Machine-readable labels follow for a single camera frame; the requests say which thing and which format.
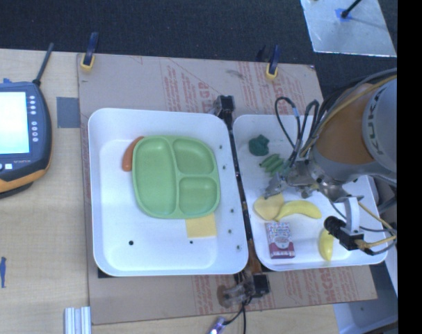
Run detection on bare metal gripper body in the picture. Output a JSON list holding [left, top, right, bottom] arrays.
[[285, 159, 345, 202]]

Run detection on green bean pods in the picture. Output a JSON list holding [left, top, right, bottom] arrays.
[[259, 153, 285, 175]]

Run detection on yellow round chip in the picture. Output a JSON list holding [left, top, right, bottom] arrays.
[[252, 192, 286, 222]]

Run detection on thin black and white rod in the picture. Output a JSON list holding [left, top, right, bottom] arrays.
[[223, 113, 257, 275]]

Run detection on dark green broccoli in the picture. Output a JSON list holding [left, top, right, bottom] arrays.
[[248, 134, 271, 157]]

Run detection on red and white carton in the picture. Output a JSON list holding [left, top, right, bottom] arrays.
[[264, 221, 297, 260]]

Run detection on white plastic tray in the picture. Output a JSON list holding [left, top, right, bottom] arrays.
[[87, 107, 250, 278], [232, 113, 389, 273]]

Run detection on small yellow banana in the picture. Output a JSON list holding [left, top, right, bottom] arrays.
[[318, 228, 335, 262]]

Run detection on yellow square slice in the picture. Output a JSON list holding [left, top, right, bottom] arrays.
[[184, 214, 218, 240]]

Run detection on green divided plate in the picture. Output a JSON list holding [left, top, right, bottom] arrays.
[[131, 134, 221, 220]]

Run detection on orange sausage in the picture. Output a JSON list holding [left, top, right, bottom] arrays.
[[121, 136, 145, 173]]

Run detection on brown cardboard board red print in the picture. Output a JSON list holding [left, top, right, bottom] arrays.
[[76, 53, 379, 326]]

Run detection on black cylinder on white bracket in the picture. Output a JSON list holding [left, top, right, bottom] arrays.
[[323, 196, 366, 252]]

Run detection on black block with thin wires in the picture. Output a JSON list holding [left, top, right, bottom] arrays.
[[251, 273, 271, 298], [213, 95, 236, 118]]

